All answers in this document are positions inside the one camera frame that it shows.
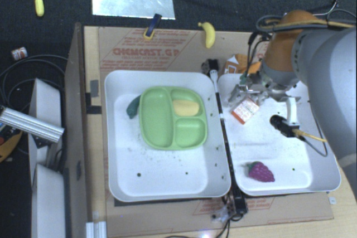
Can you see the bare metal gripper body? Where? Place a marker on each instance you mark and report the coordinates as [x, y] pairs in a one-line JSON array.
[[274, 90]]

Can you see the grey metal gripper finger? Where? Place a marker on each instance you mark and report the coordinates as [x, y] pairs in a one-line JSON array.
[[246, 91], [233, 95]]

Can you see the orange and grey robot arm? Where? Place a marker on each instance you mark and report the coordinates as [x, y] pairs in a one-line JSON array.
[[323, 69]]

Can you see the orange and white carton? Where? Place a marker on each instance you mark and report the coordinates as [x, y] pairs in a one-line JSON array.
[[244, 112]]

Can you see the orange carton with white print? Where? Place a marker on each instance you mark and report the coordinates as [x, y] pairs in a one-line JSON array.
[[234, 64]]

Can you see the thin black and white rod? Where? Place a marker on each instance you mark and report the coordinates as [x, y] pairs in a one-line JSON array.
[[223, 125]]

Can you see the yellow toy bread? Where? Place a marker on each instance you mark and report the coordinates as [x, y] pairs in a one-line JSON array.
[[186, 108]]

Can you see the white plastic tray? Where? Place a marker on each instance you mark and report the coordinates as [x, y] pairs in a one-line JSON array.
[[279, 153], [167, 175]]

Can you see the yellow banana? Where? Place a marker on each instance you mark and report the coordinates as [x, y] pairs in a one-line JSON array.
[[209, 34]]

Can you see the green divided plate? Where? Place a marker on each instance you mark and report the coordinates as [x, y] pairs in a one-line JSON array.
[[156, 120]]

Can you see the purple toy grapes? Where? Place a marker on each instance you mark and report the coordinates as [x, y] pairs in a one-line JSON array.
[[260, 172]]

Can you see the brown cardboard board red print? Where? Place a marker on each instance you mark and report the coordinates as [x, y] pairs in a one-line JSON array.
[[156, 50]]

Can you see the dark green toy vegetable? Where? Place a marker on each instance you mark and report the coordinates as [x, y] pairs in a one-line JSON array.
[[132, 108]]

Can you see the yellow oblong toy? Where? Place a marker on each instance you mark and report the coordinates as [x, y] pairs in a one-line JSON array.
[[39, 6]]

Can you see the small red and white can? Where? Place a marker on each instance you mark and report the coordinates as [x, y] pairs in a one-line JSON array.
[[19, 53]]

